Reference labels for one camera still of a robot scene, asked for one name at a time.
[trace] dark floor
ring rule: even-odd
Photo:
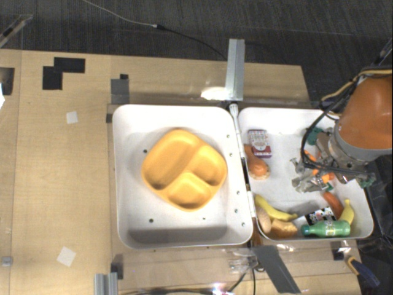
[[[247,42],[246,61],[301,65],[312,100],[369,65],[392,36],[393,0],[89,0],[131,20],[159,23],[227,54]],[[167,31],[134,25],[81,0],[0,0],[0,31],[33,14],[6,47],[222,60]]]

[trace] orange divided plate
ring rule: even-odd
[[[175,129],[149,151],[142,179],[163,200],[183,211],[204,207],[227,177],[227,163],[196,135]]]

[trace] toy chicken leg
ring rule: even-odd
[[[247,166],[250,176],[257,180],[267,179],[270,176],[270,169],[265,161],[256,157],[248,144],[244,145],[244,151],[247,155]]]

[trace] green bottle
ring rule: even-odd
[[[347,221],[319,221],[314,225],[302,225],[300,230],[304,236],[348,236],[351,233],[351,226]]]

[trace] wooden table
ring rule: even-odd
[[[85,73],[63,73],[63,90],[43,90],[42,67],[53,66],[54,57],[86,59]],[[0,66],[15,68],[14,92],[0,110],[0,252],[14,260],[0,268],[0,293],[93,294],[94,275],[109,273],[116,239],[106,123],[111,79],[128,74],[131,96],[192,96],[224,86],[226,63],[0,50]],[[308,100],[299,66],[246,63],[244,75],[245,97]],[[68,124],[73,111],[78,122]],[[348,244],[359,258],[356,244]],[[69,267],[56,260],[64,246],[76,253]],[[291,248],[301,252],[283,259],[307,294],[360,293],[344,262],[332,261],[329,245]],[[257,290],[276,294],[265,273],[257,279]],[[245,281],[236,292],[251,289]]]

